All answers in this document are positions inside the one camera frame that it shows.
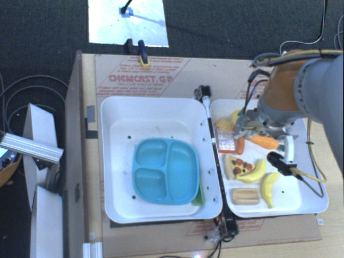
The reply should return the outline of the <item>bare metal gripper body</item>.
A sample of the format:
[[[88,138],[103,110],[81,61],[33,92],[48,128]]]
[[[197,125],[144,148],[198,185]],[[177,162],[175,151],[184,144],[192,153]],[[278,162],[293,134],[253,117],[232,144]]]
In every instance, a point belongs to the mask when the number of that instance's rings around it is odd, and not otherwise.
[[[249,130],[265,131],[268,136],[274,139],[282,139],[287,136],[286,128],[278,123],[275,123],[269,119],[259,109],[242,110],[237,114],[238,118],[235,123],[235,128],[241,128],[246,130],[244,138],[247,139]]]

